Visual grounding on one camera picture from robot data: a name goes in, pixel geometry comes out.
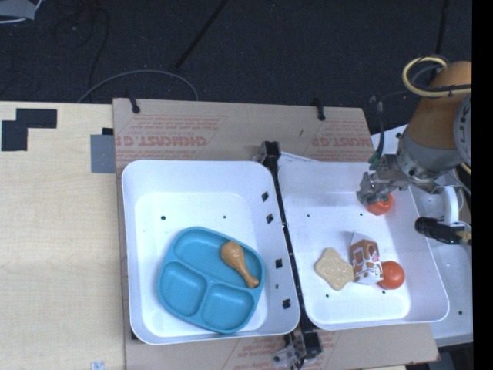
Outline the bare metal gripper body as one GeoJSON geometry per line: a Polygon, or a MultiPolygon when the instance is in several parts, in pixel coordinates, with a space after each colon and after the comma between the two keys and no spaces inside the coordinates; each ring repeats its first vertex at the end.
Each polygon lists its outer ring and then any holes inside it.
{"type": "Polygon", "coordinates": [[[377,169],[369,175],[370,188],[374,192],[404,191],[410,185],[427,192],[438,186],[437,175],[427,170],[406,153],[384,154],[377,169]]]}

